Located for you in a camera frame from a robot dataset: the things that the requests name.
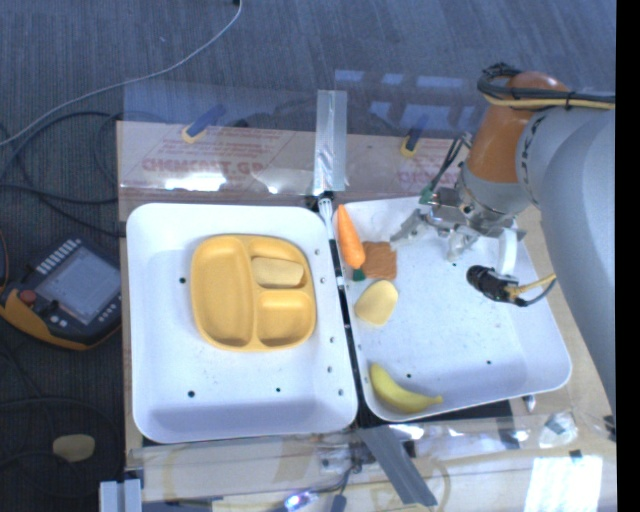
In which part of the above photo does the pale yellow bread piece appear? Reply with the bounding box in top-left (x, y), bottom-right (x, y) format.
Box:
top-left (51, 433), bottom-right (97, 463)
top-left (354, 279), bottom-right (400, 328)
top-left (250, 255), bottom-right (306, 290)

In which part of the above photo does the yellow banana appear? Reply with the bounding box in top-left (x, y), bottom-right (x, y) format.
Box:
top-left (369, 362), bottom-right (445, 415)

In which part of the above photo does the brown cardboard board red print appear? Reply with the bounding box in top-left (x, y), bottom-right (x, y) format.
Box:
top-left (115, 119), bottom-right (617, 504)

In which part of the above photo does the black cylinder on white bracket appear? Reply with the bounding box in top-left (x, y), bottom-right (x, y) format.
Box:
top-left (465, 223), bottom-right (527, 304)

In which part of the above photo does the thin black and white rod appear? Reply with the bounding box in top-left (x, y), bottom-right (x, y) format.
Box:
top-left (316, 196), bottom-right (365, 427)

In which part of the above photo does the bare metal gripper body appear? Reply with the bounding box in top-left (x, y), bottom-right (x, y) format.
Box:
top-left (423, 186), bottom-right (517, 239)

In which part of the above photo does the white plastic tray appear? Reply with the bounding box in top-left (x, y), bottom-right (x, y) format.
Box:
top-left (331, 195), bottom-right (573, 424)
top-left (125, 201), bottom-right (360, 445)

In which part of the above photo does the yellow divided plate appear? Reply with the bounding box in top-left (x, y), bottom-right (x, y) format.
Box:
top-left (189, 233), bottom-right (318, 353)

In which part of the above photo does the orange-brown toast slice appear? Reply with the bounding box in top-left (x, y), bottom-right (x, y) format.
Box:
top-left (360, 240), bottom-right (399, 281)

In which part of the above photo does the orange carrot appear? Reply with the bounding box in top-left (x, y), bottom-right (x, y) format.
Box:
top-left (335, 203), bottom-right (368, 283)

